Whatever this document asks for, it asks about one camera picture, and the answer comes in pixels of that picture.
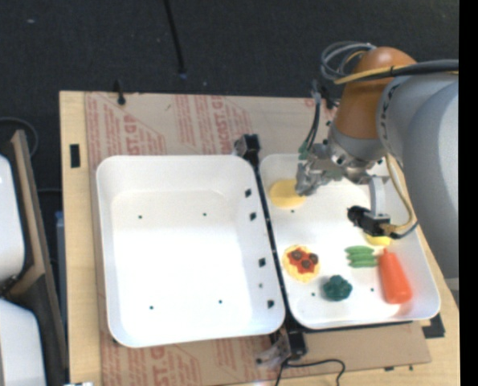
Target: toy broccoli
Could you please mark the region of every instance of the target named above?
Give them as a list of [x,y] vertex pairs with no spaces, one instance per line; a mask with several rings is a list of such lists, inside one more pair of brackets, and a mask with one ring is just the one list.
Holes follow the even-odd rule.
[[346,299],[351,293],[351,290],[353,290],[353,287],[346,279],[336,274],[331,276],[329,281],[324,284],[323,289],[325,290],[327,298],[338,302]]

